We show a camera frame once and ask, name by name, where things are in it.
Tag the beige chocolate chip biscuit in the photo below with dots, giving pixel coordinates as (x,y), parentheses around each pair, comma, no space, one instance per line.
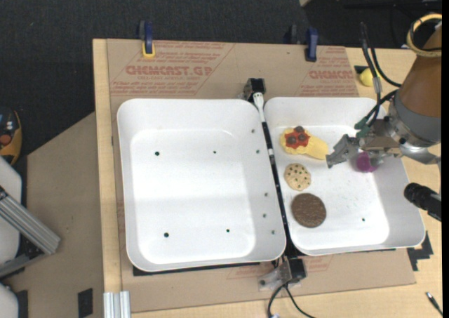
(297,177)

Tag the white plastic tray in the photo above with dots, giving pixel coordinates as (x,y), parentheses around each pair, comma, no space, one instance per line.
(196,186)
(350,204)

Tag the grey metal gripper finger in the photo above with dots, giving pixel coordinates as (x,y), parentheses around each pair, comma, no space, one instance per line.
(378,160)
(342,151)

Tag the yellow round toy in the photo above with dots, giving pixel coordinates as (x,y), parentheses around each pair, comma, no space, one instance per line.
(366,78)

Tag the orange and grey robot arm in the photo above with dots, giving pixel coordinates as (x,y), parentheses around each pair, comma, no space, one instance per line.
(421,81)

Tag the thin black and white rod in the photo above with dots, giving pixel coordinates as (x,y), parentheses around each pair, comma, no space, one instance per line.
(271,158)

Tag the purple round toy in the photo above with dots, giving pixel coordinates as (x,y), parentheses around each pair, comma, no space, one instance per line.
(364,163)

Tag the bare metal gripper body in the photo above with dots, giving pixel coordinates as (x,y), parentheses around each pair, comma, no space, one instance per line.
(380,142)

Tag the brown round biscuit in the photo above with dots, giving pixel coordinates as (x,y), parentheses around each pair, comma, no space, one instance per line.
(308,210)

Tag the black cylinder on white bracket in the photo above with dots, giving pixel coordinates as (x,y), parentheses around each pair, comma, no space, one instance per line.
(419,195)

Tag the yellow and red pizza slice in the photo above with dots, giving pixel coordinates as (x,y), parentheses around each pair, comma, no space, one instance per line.
(308,144)

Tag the brown cardboard board red print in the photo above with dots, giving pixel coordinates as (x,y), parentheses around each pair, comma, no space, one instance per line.
(217,71)

